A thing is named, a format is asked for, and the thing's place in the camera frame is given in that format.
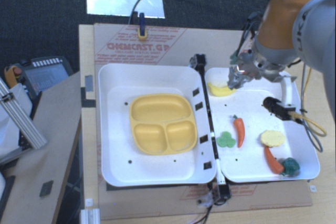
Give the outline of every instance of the green toy vegetable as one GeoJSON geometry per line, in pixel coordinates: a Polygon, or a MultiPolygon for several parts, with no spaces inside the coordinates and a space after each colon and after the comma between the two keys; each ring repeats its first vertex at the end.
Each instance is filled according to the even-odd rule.
{"type": "Polygon", "coordinates": [[[229,132],[223,132],[222,135],[217,138],[217,144],[220,147],[233,147],[236,144],[236,140],[231,137],[229,132]]]}
{"type": "Polygon", "coordinates": [[[296,171],[300,170],[300,165],[293,158],[287,158],[282,162],[285,170],[281,173],[282,175],[292,176],[296,171]]]}

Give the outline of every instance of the wooden table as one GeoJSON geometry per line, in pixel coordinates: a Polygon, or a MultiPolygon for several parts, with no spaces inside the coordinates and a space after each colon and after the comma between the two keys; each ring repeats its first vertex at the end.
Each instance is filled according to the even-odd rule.
{"type": "MultiPolygon", "coordinates": [[[[190,29],[190,35],[186,35],[193,46],[206,46],[204,36],[216,38],[220,50],[217,58],[208,59],[210,67],[228,67],[229,55],[236,49],[239,43],[240,31],[218,31],[204,29],[190,29]]],[[[81,25],[79,27],[80,37],[80,69],[81,86],[85,87],[86,75],[95,74],[94,66],[94,27],[92,25],[81,25]]],[[[167,56],[167,61],[172,65],[179,65],[180,57],[177,52],[175,56],[167,56]]],[[[291,75],[297,76],[297,88],[300,91],[302,64],[292,66],[287,70],[291,75]]],[[[320,123],[328,131],[328,136],[321,138],[324,152],[318,153],[321,172],[319,176],[310,181],[312,189],[311,198],[313,206],[294,207],[283,209],[263,209],[234,212],[216,212],[210,214],[207,223],[332,223],[336,219],[336,174],[335,174],[335,123],[329,111],[329,106],[324,93],[323,77],[317,71],[313,71],[311,81],[306,93],[306,108],[308,115],[320,123]]],[[[95,89],[86,92],[86,99],[95,99],[95,89]]],[[[97,134],[96,114],[89,107],[82,108],[83,126],[83,163],[84,163],[84,195],[92,199],[92,205],[87,209],[99,208],[98,203],[98,179],[97,179],[97,134]]],[[[145,217],[119,220],[102,220],[101,223],[132,224],[132,223],[193,223],[202,215],[179,215],[166,217],[145,217]]]]}

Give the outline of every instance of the white tray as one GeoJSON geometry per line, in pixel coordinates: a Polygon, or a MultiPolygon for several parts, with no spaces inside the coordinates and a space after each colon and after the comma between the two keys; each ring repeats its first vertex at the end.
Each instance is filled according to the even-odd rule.
{"type": "Polygon", "coordinates": [[[123,65],[103,66],[98,75],[102,174],[111,185],[201,184],[216,173],[214,153],[199,74],[189,67],[123,65]],[[185,97],[195,114],[198,141],[185,153],[148,155],[136,146],[130,126],[129,105],[150,93],[176,93],[185,97]],[[195,110],[195,105],[203,108],[195,110]],[[200,143],[201,136],[208,141],[200,143]],[[211,162],[211,168],[204,164],[211,162]]]}
{"type": "MultiPolygon", "coordinates": [[[[206,73],[206,81],[217,86],[224,86],[228,78],[228,68],[211,68],[206,73]]],[[[297,110],[300,100],[295,83],[292,83],[292,101],[297,110]]],[[[266,79],[253,80],[244,84],[234,94],[227,97],[216,97],[209,91],[209,103],[216,137],[223,131],[232,134],[237,141],[233,126],[233,115],[242,118],[245,125],[245,139],[238,148],[217,146],[220,156],[220,167],[223,174],[233,182],[265,182],[277,180],[313,179],[320,171],[320,164],[314,147],[307,137],[305,128],[293,121],[282,121],[271,115],[263,106],[266,97],[281,100],[280,83],[271,83],[266,79]],[[271,172],[264,156],[264,146],[260,135],[265,130],[280,131],[286,141],[271,152],[278,159],[294,158],[300,165],[297,176],[281,176],[271,172]]]]}

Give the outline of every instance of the dark green toy vegetable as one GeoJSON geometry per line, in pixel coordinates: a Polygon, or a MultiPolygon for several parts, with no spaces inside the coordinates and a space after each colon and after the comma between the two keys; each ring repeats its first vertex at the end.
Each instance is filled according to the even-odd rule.
{"type": "Polygon", "coordinates": [[[282,175],[292,176],[296,171],[300,170],[300,165],[293,158],[287,158],[282,162],[285,170],[281,173],[282,175]]]}

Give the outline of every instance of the toy carrot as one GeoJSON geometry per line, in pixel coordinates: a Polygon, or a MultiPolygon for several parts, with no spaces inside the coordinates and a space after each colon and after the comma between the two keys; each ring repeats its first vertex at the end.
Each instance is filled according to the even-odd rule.
{"type": "Polygon", "coordinates": [[[238,147],[241,147],[245,138],[245,127],[242,118],[238,118],[236,115],[233,116],[235,120],[233,121],[233,125],[236,128],[238,135],[238,147]]]}
{"type": "Polygon", "coordinates": [[[268,146],[265,146],[264,152],[268,166],[272,172],[275,174],[281,174],[285,170],[284,166],[273,157],[272,152],[269,150],[268,146]]]}

